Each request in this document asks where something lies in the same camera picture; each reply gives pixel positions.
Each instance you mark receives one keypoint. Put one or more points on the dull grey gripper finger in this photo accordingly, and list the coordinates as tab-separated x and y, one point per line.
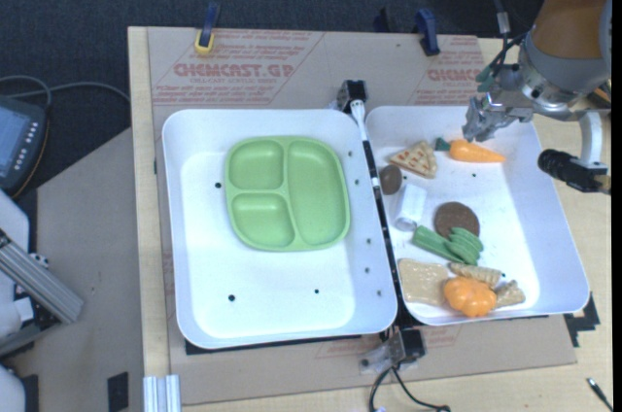
492	126
470	121

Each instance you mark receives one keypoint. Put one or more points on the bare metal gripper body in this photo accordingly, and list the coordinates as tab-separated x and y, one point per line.
527	96

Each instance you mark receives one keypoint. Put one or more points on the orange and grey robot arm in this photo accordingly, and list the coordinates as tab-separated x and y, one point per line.
573	26

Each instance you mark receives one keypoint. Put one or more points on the orange carrot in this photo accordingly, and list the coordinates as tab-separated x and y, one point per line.
473	151

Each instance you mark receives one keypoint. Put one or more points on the pizza slice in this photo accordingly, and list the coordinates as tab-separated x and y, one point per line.
415	160

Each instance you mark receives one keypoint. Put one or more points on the brown round biscuit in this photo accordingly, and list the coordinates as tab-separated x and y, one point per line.
459	216

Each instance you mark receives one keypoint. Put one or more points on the white plastic tray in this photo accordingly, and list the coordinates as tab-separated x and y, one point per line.
525	216
272	284

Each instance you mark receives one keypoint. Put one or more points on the small brown round ball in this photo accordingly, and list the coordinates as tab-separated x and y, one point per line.
390	179

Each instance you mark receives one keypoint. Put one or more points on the white cylinder bottle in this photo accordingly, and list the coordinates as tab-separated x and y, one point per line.
410	206

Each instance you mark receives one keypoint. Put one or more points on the thin black and white rod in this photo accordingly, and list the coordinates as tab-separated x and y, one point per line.
371	162

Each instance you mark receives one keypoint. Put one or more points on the green vegetable bunch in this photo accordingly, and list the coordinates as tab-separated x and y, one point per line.
449	245

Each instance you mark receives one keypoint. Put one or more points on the beige ridged pastry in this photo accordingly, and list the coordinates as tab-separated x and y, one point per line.
476	273
510	293

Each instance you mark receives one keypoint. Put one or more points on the beige bread slice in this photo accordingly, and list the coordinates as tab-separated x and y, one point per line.
422	281

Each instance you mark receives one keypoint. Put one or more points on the orange bell pepper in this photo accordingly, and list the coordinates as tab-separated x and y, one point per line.
469	296

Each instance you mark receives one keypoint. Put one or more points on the brown cardboard board red print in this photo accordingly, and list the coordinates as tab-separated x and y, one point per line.
301	60

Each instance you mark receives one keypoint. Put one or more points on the green divided plate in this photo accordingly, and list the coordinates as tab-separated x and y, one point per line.
291	194

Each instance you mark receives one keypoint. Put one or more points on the black cylinder on white bracket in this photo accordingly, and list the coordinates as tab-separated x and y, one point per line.
576	160

